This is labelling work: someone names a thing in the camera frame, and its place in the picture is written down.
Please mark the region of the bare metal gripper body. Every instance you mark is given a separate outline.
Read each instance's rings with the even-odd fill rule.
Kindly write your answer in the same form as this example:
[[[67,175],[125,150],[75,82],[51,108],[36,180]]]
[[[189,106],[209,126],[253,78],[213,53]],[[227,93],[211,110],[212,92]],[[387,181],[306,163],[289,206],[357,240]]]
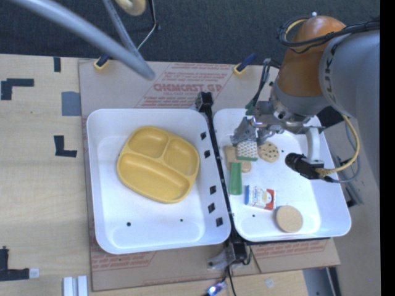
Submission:
[[[291,113],[283,104],[274,101],[259,101],[253,111],[251,125],[267,131],[289,131],[293,134],[306,134],[311,128],[321,133],[325,127],[321,125],[308,125],[310,116]]]

